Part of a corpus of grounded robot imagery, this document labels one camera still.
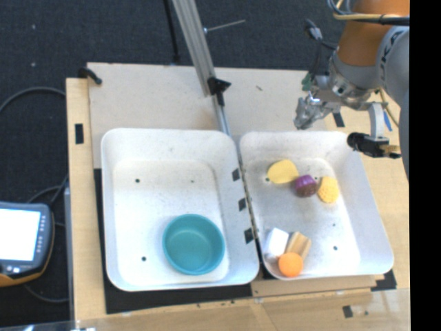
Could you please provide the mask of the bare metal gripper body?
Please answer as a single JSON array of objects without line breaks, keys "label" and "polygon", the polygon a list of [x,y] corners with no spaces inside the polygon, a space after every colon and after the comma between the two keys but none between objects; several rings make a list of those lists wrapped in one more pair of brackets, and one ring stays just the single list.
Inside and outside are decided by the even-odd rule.
[{"label": "bare metal gripper body", "polygon": [[306,112],[312,117],[325,117],[339,112],[343,106],[352,110],[368,110],[371,90],[358,88],[339,74],[305,76]]}]

